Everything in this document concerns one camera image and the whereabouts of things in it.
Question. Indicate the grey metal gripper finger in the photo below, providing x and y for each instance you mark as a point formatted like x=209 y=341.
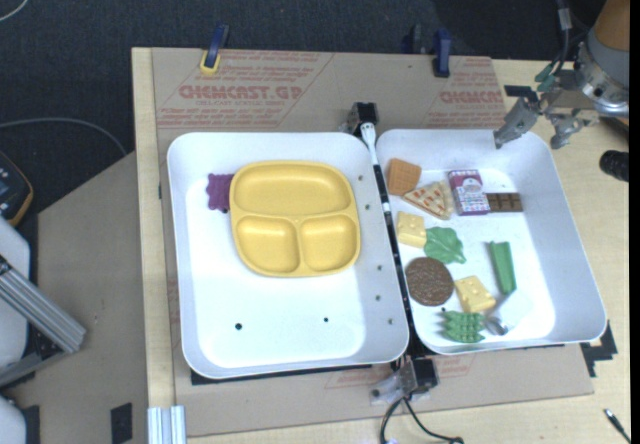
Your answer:
x=515 y=124
x=567 y=129

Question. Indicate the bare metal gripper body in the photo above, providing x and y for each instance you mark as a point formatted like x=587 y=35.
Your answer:
x=595 y=94

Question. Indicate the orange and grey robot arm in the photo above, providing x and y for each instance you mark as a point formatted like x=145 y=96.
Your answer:
x=614 y=17

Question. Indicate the brown chocolate bar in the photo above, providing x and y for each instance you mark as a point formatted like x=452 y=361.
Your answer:
x=506 y=202

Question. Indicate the pink and purple carton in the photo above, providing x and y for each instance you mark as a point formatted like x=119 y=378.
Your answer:
x=468 y=193

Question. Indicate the pizza slice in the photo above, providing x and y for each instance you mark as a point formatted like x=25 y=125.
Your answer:
x=431 y=199

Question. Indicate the white plastic tray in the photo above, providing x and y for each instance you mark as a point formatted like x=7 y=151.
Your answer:
x=280 y=322
x=560 y=242

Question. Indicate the orange waffle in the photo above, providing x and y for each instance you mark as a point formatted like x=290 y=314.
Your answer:
x=402 y=176

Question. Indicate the green lettuce leaf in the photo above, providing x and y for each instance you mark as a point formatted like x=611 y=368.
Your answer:
x=444 y=244

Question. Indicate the green celery stick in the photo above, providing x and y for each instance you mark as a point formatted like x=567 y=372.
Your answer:
x=503 y=267

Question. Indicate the yellow cheese wedge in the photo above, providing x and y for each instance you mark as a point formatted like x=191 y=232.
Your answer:
x=411 y=229
x=474 y=293

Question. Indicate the thin black and white rod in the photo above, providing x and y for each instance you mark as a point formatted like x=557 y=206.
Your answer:
x=386 y=204

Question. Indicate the brown burger patty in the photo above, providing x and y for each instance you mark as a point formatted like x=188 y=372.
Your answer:
x=429 y=282

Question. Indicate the clear plastic bottle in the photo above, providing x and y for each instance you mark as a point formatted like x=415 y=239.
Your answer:
x=517 y=309

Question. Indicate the green pea pods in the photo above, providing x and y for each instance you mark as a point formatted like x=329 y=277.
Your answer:
x=462 y=327

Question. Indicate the brown cardboard board, red print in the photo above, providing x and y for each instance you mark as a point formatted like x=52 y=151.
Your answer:
x=280 y=97

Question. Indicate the yellow divided plate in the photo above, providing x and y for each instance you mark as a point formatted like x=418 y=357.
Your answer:
x=295 y=222

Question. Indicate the black pen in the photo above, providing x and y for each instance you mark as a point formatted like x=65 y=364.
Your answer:
x=616 y=423

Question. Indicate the purple biscuit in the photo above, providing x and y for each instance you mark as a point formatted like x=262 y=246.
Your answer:
x=218 y=192

